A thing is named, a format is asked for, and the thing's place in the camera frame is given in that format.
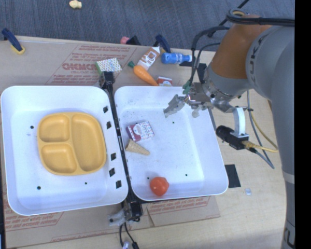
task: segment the water bottle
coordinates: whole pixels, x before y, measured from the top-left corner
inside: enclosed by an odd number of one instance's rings
[[[191,62],[192,56],[185,56],[177,52],[164,52],[161,55],[161,62],[163,64],[181,64],[183,62]]]

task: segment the yellow plate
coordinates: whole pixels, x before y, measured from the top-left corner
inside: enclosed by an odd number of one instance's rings
[[[41,162],[51,173],[87,174],[99,170],[106,162],[103,130],[89,114],[47,115],[39,122],[37,134]]]

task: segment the carrot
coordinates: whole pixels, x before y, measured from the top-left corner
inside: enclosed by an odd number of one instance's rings
[[[144,67],[141,65],[133,65],[131,62],[129,64],[130,67],[133,67],[134,74],[139,77],[141,80],[147,82],[152,86],[159,86],[158,83],[154,80],[154,78],[146,71]]]

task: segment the white tray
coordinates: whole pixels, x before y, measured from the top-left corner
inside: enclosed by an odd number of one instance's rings
[[[109,99],[103,90],[97,87],[14,86],[2,93],[1,110],[7,196],[15,212],[36,215],[117,204],[126,198],[128,184]],[[39,121],[47,114],[69,111],[88,113],[101,124],[107,160],[94,173],[55,175],[41,163],[37,144]],[[111,169],[115,171],[112,176],[109,175]]]
[[[150,151],[144,156],[125,152],[134,193],[146,201],[218,195],[228,188],[219,145],[207,110],[197,118],[186,105],[165,118],[163,109],[182,87],[121,87],[115,92],[123,142],[125,128],[149,121],[154,137],[138,144]],[[156,196],[149,187],[155,176],[169,182],[167,193]]]

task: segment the red tomato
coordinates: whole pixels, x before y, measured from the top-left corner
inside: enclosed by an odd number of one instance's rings
[[[152,192],[154,192],[157,196],[160,197],[167,192],[169,188],[169,183],[167,182],[165,177],[158,176],[151,180],[150,188]]]

